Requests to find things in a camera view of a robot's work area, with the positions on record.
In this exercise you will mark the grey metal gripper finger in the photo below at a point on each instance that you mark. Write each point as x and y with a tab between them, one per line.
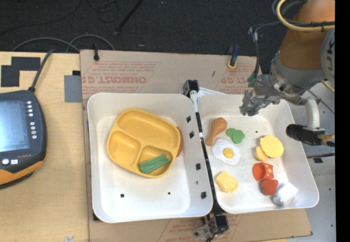
245	104
257	107

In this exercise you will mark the yellow toy fries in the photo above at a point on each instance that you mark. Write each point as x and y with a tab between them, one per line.
226	181

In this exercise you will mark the white plastic bottle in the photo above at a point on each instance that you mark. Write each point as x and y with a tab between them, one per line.
285	194

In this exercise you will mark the green celery stick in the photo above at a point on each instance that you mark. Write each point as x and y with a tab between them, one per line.
154	164

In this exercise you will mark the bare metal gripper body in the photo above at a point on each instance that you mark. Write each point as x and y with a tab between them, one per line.
266	89

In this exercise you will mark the white and yellow fried egg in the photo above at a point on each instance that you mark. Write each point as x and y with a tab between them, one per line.
225	153

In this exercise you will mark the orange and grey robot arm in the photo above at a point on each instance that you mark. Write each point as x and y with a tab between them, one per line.
303	44

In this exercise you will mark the white plastic tray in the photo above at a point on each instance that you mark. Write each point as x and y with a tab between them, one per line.
153	194
246	197

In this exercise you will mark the yellow divided plate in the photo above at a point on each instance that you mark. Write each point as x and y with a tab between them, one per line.
142	129

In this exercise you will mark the black cylinder on white bracket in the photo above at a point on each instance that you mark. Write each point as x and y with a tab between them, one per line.
302	134

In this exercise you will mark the yellow round biscuit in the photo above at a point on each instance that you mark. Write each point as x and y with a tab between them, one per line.
271	146

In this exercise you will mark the orange toy food piece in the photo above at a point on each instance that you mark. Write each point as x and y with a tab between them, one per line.
260	154

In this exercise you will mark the green broccoli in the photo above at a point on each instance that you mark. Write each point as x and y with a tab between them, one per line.
235	135

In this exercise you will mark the brown chicken drumstick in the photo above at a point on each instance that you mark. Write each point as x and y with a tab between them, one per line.
216	129

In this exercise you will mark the brown cardboard board red print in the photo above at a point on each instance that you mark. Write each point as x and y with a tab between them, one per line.
153	77

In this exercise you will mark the red toy food piece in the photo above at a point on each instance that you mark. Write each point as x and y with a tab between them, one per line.
269	186

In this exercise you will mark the thin black and white rod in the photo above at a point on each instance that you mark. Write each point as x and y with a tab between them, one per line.
203	148

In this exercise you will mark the red fries cup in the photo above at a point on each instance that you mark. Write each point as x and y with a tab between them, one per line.
261	171

